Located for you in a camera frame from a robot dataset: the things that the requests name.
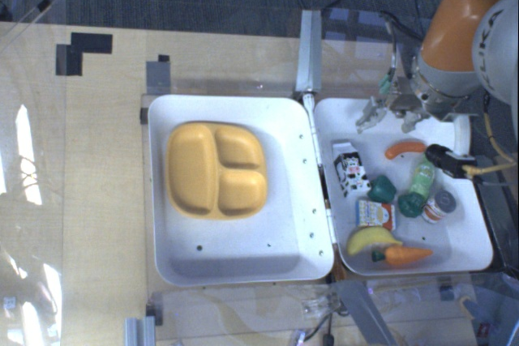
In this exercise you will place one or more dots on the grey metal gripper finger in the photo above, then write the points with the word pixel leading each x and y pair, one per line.
pixel 411 122
pixel 371 115

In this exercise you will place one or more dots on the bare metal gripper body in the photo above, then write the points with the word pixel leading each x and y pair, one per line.
pixel 409 97

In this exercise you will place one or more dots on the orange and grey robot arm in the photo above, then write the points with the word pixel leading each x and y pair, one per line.
pixel 454 36

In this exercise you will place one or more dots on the orange sausage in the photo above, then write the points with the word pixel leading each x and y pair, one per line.
pixel 405 149

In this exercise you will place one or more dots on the green clear plastic bottle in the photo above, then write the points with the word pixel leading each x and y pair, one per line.
pixel 422 176

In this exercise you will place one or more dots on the white cow print carton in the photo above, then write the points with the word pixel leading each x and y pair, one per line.
pixel 352 170

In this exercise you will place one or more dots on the small orange and white can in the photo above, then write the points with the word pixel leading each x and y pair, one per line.
pixel 438 207

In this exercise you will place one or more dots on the white and orange juice carton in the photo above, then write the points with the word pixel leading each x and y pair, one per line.
pixel 375 214

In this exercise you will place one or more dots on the yellow banana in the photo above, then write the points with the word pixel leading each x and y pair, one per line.
pixel 367 238

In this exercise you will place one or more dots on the white plastic tray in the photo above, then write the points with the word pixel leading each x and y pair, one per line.
pixel 458 239
pixel 243 247

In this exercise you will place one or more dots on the orange carrot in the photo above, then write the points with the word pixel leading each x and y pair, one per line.
pixel 405 255

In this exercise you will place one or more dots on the yellow divided plate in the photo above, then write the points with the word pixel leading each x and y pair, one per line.
pixel 194 170

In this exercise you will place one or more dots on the black cylinder on white bracket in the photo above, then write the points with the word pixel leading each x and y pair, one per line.
pixel 448 160

